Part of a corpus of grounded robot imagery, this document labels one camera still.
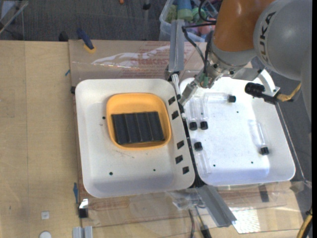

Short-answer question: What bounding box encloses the orange bowl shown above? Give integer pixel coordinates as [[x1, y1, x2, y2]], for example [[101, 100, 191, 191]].
[[106, 92, 172, 151]]

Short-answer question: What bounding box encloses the clear plastic bottle black cap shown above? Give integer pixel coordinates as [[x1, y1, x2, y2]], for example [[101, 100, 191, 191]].
[[193, 141, 212, 175], [203, 93, 237, 104], [188, 100, 198, 131], [198, 100, 209, 131], [247, 119, 270, 156]]

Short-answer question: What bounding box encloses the clear plastic storage bin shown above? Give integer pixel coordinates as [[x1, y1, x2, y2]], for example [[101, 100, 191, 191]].
[[158, 0, 225, 43]]

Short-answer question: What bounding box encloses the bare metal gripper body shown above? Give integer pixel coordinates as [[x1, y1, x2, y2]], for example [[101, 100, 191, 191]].
[[194, 62, 233, 89]]

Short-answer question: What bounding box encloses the black ribbed rectangular block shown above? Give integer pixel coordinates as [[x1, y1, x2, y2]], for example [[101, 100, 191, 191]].
[[110, 111, 166, 145]]

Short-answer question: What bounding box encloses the white plastic tray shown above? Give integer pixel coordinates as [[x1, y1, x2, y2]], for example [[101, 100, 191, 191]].
[[75, 78, 196, 199], [179, 76, 296, 187]]

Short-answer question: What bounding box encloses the black cylinder on white bracket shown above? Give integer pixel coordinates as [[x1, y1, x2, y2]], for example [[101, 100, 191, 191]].
[[244, 69, 281, 103]]

